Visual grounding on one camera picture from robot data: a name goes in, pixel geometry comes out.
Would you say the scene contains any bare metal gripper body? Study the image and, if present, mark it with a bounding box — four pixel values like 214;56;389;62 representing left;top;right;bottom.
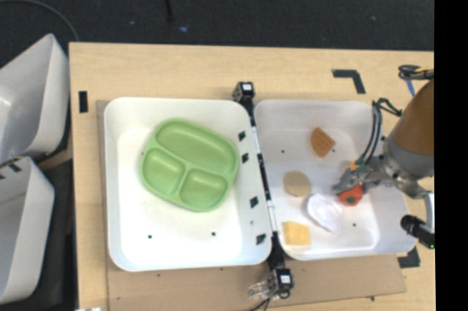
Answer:
357;154;429;198

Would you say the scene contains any red orange toy vegetable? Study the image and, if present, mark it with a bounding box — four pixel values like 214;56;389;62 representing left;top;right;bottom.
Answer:
337;184;365;207

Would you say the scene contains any white crumpled packet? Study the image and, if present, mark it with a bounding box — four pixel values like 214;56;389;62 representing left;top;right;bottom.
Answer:
306;192;345;233

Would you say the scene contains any orange waffle biscuit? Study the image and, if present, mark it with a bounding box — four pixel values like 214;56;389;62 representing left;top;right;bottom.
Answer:
309;127;336;159

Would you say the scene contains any tan round biscuit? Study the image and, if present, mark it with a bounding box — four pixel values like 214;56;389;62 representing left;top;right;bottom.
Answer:
282;170;313;198

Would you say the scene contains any yellow bread slice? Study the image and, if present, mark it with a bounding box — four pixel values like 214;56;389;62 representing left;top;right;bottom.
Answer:
282;220;312;249

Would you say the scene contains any thin black and white rod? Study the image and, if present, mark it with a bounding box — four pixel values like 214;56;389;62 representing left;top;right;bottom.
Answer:
245;97;286;271

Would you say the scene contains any white plastic tray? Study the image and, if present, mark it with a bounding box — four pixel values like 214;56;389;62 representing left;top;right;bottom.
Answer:
253;99;418;262
103;97;273;272

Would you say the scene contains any green divided plate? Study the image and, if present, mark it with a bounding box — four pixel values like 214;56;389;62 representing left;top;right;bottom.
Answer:
139;117;241;213

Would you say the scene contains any black cylinder on white bracket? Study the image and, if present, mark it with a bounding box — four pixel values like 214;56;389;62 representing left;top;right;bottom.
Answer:
400;192;436;250

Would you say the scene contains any black block with thin wires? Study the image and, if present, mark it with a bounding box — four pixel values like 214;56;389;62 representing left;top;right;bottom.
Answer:
273;267;295;291
230;80;256;102

